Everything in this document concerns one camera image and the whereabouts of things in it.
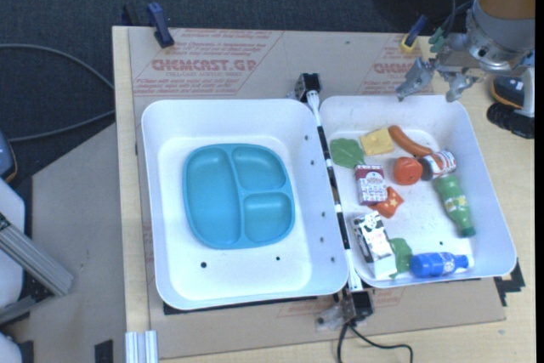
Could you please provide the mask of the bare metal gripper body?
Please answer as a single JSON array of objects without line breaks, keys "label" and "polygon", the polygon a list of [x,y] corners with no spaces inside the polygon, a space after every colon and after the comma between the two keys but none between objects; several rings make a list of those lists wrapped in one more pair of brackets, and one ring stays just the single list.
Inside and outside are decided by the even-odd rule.
[{"label": "bare metal gripper body", "polygon": [[517,52],[480,31],[433,34],[435,67],[441,72],[481,70],[504,77],[517,76]]}]

